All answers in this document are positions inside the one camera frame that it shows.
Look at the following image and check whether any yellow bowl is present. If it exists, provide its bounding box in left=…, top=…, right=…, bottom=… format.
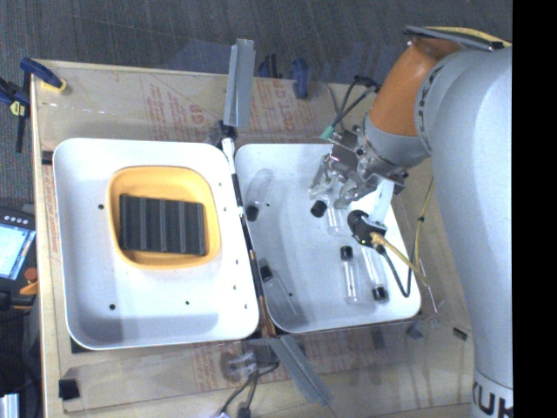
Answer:
left=106, top=165, right=223, bottom=271

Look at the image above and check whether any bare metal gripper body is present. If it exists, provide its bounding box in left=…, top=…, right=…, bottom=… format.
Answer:
left=327, top=127, right=409, bottom=194

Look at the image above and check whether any black ribbed block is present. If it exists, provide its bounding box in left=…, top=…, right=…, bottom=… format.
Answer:
left=117, top=193, right=207, bottom=258

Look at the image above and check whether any black cylinder on white bracket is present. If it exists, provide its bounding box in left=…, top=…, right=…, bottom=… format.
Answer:
left=346, top=179, right=396, bottom=248

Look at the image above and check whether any black block with thin wires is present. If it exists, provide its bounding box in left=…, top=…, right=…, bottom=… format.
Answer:
left=244, top=338, right=280, bottom=366

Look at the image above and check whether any thin black and white rod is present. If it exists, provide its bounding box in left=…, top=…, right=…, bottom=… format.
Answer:
left=220, top=137, right=277, bottom=338

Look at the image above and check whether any brown cardboard board, red print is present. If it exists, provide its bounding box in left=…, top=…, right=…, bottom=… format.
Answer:
left=29, top=58, right=476, bottom=414

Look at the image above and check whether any clear plastic bottle, black cap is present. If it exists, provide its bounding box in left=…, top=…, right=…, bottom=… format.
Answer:
left=258, top=259, right=299, bottom=318
left=244, top=168, right=275, bottom=223
left=325, top=205, right=346, bottom=238
left=339, top=245, right=363, bottom=306
left=362, top=245, right=390, bottom=302
left=309, top=189, right=330, bottom=219

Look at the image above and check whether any white plastic tray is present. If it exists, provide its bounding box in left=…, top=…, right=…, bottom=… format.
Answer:
left=233, top=142, right=423, bottom=335
left=51, top=137, right=261, bottom=351

